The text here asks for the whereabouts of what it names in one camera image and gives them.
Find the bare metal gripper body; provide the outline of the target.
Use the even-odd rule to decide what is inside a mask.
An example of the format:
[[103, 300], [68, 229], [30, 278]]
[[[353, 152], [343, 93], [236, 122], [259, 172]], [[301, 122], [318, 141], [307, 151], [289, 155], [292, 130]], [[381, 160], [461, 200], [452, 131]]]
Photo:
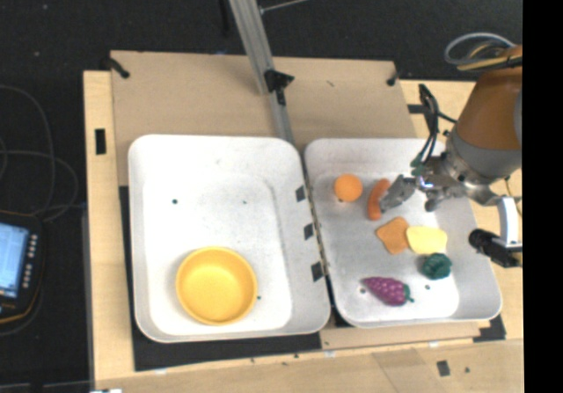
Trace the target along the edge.
[[452, 154], [430, 157], [414, 169], [418, 188], [428, 193], [441, 193], [444, 201], [466, 197], [481, 206], [496, 206], [504, 195], [491, 189], [494, 178], [488, 178]]

